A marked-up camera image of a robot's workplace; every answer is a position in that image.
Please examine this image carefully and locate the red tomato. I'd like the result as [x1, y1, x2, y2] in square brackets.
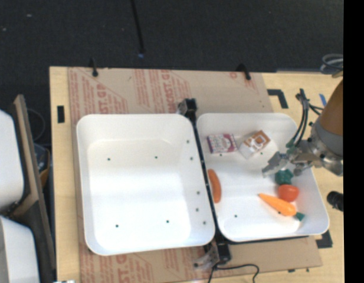
[277, 184, 300, 203]

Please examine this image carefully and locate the orange carrot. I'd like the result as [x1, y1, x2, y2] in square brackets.
[257, 193, 306, 222]

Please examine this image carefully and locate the brown cardboard board red print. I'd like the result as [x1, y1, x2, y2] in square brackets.
[66, 67, 323, 283]

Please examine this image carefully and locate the black block with thin wires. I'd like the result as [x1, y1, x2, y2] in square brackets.
[195, 241, 232, 270]
[178, 98, 198, 118]

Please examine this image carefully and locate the orange sausage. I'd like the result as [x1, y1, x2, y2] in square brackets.
[207, 169, 222, 204]

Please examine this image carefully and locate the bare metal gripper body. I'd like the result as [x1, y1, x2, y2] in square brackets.
[287, 139, 344, 177]

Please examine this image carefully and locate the thin black rod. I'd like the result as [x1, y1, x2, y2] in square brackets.
[188, 110, 225, 249]

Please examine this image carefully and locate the white plastic tray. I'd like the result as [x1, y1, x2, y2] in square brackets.
[196, 112, 330, 243]
[76, 113, 216, 256]

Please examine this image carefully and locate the orange and white carton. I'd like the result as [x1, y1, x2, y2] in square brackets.
[238, 130, 273, 160]

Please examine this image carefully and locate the pink and purple carton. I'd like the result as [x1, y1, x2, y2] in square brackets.
[206, 133, 238, 155]

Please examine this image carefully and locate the green broccoli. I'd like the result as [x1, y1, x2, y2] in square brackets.
[274, 169, 294, 186]

